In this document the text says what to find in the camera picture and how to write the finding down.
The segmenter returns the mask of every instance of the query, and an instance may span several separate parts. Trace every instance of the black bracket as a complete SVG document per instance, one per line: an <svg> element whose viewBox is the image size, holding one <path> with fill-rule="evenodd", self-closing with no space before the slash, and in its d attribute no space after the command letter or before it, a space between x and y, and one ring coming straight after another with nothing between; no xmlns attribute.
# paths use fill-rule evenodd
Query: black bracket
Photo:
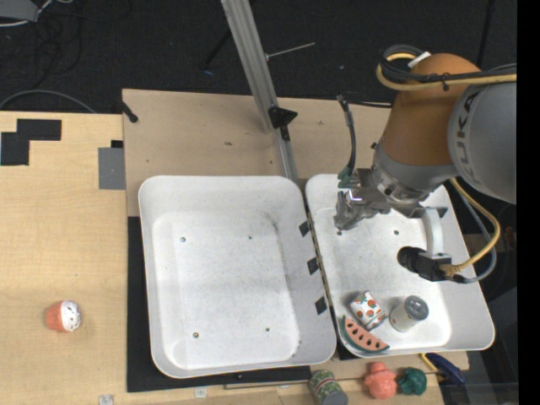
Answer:
<svg viewBox="0 0 540 405"><path fill-rule="evenodd" d="M271 106L268 110L268 115L270 116L270 122L272 122L273 128L279 128L281 130L281 138L285 141L290 141L289 129L287 126L296 116L298 116L298 112L285 110L278 106Z"/></svg>

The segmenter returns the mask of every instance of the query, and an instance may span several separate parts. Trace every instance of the toy watermelon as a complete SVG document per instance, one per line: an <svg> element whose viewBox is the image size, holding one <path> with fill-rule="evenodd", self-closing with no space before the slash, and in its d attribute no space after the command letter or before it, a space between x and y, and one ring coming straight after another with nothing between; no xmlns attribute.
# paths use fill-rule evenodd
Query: toy watermelon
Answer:
<svg viewBox="0 0 540 405"><path fill-rule="evenodd" d="M360 351L365 353L380 353L390 348L390 345L382 342L378 337L369 333L346 315L343 315L341 327L347 343Z"/></svg>

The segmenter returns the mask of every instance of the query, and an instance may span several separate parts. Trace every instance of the black mat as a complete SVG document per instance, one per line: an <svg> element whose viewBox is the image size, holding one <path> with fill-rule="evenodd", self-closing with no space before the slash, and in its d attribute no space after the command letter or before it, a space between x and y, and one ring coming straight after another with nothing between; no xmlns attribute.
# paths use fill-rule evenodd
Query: black mat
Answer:
<svg viewBox="0 0 540 405"><path fill-rule="evenodd" d="M226 375L202 376L177 380L161 373L150 352L149 316L144 275L143 239L139 218L127 220L127 391L148 392L172 388L246 384L254 382L306 381L311 378L309 366L250 370Z"/></svg>

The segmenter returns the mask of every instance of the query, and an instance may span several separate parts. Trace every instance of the tin can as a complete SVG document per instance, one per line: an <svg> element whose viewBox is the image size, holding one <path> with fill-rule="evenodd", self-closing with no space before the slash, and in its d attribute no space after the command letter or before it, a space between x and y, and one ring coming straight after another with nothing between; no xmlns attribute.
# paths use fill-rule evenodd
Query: tin can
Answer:
<svg viewBox="0 0 540 405"><path fill-rule="evenodd" d="M428 304L417 295L409 295L390 312L390 323L399 332L408 332L429 315Z"/></svg>
<svg viewBox="0 0 540 405"><path fill-rule="evenodd" d="M319 405L348 405L348 397L330 370L319 370L310 379L310 389Z"/></svg>
<svg viewBox="0 0 540 405"><path fill-rule="evenodd" d="M351 302L350 308L366 330L379 326L386 319L386 313L370 291L365 291L357 296Z"/></svg>

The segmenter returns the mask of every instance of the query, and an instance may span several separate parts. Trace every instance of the empty white tray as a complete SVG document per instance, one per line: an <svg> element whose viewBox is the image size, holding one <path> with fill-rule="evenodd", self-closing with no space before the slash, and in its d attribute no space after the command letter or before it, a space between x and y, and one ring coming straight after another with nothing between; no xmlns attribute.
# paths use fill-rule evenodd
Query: empty white tray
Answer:
<svg viewBox="0 0 540 405"><path fill-rule="evenodd" d="M163 373L189 378L332 356L336 334L294 183L161 175L138 195L150 343Z"/></svg>
<svg viewBox="0 0 540 405"><path fill-rule="evenodd" d="M398 332L386 320L371 330L390 345L382 354L362 353L338 336L343 345L359 357L416 354L437 351L479 350L494 340L494 325L478 283L430 282L400 266L396 254L403 246L426 247L421 219L407 219L392 211L364 219L341 235L333 223L338 200L338 177L316 175L308 180L306 197L321 253L322 266L330 289L330 301L338 320L343 315L355 319L349 304L359 293L369 290L388 314L409 295L420 296L429 307L429 317L408 332ZM445 252L453 263L469 256L446 189L441 186L423 202L426 207L448 207L441 220ZM462 272L475 275L472 267Z"/></svg>

